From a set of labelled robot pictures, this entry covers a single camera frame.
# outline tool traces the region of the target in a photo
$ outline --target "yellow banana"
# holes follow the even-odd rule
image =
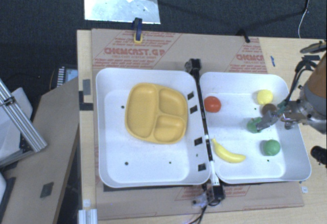
[[[246,157],[244,155],[229,152],[222,145],[220,145],[215,139],[212,139],[212,142],[214,144],[215,153],[219,158],[223,159],[224,161],[230,163],[239,163],[245,160]]]

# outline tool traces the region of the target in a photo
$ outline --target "yellow ball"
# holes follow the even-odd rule
[[[256,99],[259,104],[269,104],[272,102],[273,94],[269,90],[261,90],[258,92]]]

